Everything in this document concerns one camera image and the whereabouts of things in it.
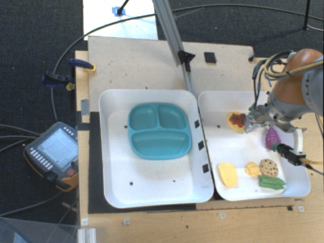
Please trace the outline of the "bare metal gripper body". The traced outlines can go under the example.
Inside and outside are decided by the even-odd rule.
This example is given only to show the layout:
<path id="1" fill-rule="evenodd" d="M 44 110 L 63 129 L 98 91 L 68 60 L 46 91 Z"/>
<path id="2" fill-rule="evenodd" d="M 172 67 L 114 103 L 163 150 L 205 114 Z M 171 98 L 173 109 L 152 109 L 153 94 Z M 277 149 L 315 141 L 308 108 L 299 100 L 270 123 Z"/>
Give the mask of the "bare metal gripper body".
<path id="1" fill-rule="evenodd" d="M 249 125 L 278 125 L 290 123 L 291 118 L 286 117 L 272 104 L 258 105 L 249 114 Z"/>

